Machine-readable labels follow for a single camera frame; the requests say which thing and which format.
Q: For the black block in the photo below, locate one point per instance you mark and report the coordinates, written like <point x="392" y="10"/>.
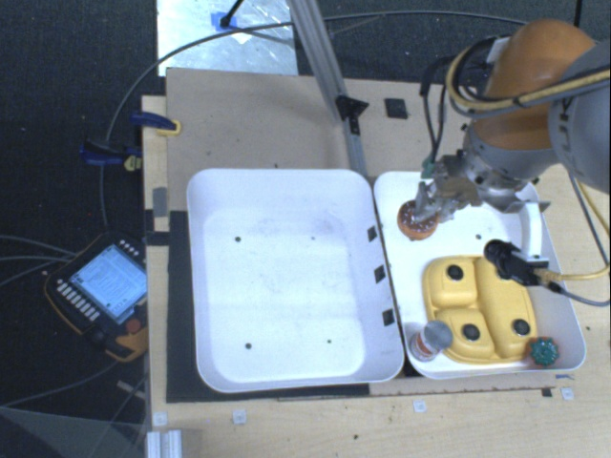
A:
<point x="396" y="108"/>

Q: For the black cylinder on white bracket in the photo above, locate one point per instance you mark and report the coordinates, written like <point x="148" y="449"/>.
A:
<point x="513" y="263"/>

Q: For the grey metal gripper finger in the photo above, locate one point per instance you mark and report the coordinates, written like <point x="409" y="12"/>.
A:
<point x="444" y="212"/>
<point x="422" y="203"/>

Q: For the small orange and white can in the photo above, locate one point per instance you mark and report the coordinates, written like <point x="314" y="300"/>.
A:
<point x="429" y="341"/>

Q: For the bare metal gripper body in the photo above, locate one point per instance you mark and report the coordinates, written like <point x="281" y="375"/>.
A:
<point x="465" y="190"/>

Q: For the white plastic tray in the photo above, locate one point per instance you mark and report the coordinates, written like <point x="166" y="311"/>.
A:
<point x="286" y="279"/>
<point x="477" y="236"/>

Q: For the brown cardboard board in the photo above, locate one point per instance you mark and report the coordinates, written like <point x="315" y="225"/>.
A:
<point x="267" y="122"/>

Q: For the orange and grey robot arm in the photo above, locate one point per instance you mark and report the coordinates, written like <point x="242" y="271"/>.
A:
<point x="539" y="69"/>

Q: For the brown sprinkled doughnut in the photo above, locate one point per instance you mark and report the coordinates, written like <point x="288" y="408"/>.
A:
<point x="415" y="229"/>

